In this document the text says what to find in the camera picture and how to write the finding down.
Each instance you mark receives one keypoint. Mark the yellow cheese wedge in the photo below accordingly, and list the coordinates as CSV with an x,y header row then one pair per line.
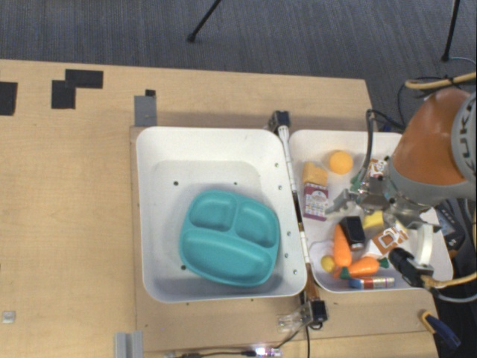
x,y
315,174

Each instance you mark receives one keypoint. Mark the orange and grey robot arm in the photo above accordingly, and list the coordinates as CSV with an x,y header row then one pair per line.
x,y
428,144

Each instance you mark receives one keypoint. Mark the yellow lemon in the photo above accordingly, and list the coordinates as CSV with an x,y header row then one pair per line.
x,y
328,264

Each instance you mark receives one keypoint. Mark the black cylinder on white bracket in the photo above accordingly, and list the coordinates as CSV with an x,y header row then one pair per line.
x,y
406,265

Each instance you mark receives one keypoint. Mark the thin black and white rod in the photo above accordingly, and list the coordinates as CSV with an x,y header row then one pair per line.
x,y
287,155

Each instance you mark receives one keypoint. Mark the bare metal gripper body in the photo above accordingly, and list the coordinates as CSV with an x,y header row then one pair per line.
x,y
376,198

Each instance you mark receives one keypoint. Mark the white plastic tray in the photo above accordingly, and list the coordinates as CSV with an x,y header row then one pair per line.
x,y
164,237
316,144

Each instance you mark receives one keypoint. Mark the teal divided plate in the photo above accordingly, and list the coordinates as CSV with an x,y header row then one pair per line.
x,y
223,252

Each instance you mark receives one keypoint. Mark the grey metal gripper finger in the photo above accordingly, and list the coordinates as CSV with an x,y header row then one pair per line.
x,y
346,194
335,207

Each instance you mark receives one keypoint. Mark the pink and white carton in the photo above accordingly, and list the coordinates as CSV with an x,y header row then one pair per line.
x,y
315,201

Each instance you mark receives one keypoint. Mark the black tripod leg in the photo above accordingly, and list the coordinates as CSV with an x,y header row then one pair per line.
x,y
454,17
212,9

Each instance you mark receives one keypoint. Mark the white carton with orange print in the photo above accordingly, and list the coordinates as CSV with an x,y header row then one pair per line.
x,y
377,167

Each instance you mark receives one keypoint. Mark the tube with blue cap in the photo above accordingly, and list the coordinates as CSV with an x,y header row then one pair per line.
x,y
372,282

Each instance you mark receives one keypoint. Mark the yellow block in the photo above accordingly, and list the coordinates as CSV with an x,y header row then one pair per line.
x,y
373,222

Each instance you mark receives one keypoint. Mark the black box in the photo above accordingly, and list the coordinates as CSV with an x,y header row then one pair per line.
x,y
353,231

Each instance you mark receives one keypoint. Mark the orange carrot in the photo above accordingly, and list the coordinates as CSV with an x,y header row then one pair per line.
x,y
342,248
365,267

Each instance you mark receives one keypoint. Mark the white and brown carton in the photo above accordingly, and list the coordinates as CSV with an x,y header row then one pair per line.
x,y
387,241

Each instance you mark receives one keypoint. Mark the orange ball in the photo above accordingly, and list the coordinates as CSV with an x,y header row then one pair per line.
x,y
341,162

